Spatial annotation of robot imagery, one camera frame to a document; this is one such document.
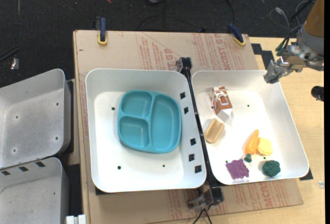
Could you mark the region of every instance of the black floor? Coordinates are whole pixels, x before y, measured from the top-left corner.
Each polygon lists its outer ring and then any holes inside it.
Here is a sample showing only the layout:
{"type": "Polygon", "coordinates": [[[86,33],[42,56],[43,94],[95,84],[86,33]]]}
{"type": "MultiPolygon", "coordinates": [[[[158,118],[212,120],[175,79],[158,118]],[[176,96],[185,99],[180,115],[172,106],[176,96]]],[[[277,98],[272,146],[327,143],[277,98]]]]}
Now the black floor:
{"type": "MultiPolygon", "coordinates": [[[[250,36],[286,37],[284,16],[272,10],[278,7],[290,19],[304,1],[165,0],[150,6],[145,0],[0,0],[0,54],[19,49],[0,62],[0,87],[53,68],[74,78],[72,32],[92,29],[97,16],[106,18],[107,30],[226,33],[234,23],[250,36]],[[12,70],[14,56],[19,67],[12,70]]],[[[291,29],[304,22],[311,6],[291,29]]]]}

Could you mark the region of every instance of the blue divided plate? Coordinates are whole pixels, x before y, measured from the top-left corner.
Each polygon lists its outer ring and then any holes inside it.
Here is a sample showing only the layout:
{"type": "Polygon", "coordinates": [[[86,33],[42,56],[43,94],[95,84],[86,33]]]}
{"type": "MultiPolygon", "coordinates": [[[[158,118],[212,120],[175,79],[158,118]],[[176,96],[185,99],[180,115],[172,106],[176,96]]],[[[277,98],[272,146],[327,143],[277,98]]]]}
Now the blue divided plate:
{"type": "Polygon", "coordinates": [[[143,152],[173,151],[181,138],[179,104],[170,96],[131,90],[120,101],[118,135],[125,146],[143,152]]]}

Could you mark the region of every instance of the blue clamp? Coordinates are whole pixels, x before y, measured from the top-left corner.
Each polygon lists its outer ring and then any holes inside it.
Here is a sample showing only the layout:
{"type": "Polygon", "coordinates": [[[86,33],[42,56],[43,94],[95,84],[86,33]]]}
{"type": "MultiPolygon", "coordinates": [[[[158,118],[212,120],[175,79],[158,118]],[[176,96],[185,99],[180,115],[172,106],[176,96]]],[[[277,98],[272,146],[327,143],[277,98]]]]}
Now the blue clamp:
{"type": "Polygon", "coordinates": [[[241,46],[245,45],[245,40],[243,39],[243,36],[241,32],[238,30],[237,27],[234,26],[234,24],[230,23],[227,25],[228,31],[232,33],[235,37],[234,40],[241,46]]]}
{"type": "Polygon", "coordinates": [[[107,44],[107,34],[105,30],[105,18],[101,18],[100,20],[100,34],[98,34],[98,43],[100,45],[106,45],[107,44]]]}

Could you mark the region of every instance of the cardboard board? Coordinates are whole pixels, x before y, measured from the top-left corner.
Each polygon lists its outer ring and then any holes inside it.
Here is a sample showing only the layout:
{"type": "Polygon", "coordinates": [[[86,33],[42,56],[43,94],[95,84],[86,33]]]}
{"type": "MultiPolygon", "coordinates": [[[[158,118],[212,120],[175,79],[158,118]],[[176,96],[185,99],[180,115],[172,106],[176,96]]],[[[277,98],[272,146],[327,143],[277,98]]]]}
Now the cardboard board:
{"type": "MultiPolygon", "coordinates": [[[[155,223],[195,218],[188,201],[191,190],[140,191],[97,195],[91,178],[85,78],[96,68],[173,70],[180,57],[192,59],[192,71],[258,70],[248,36],[239,46],[231,34],[149,33],[108,31],[106,46],[97,31],[74,32],[79,115],[82,199],[88,223],[155,223]]],[[[209,215],[269,209],[302,204],[295,179],[222,187],[224,202],[209,215]]]]}

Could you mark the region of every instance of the small carton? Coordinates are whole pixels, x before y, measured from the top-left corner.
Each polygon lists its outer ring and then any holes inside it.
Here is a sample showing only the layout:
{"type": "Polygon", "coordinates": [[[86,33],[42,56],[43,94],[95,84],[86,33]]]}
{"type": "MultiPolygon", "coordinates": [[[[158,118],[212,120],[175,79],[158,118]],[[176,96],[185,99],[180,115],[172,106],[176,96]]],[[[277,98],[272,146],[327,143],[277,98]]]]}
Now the small carton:
{"type": "Polygon", "coordinates": [[[228,120],[232,114],[233,106],[226,88],[224,86],[213,87],[209,95],[216,115],[224,121],[228,120]]]}

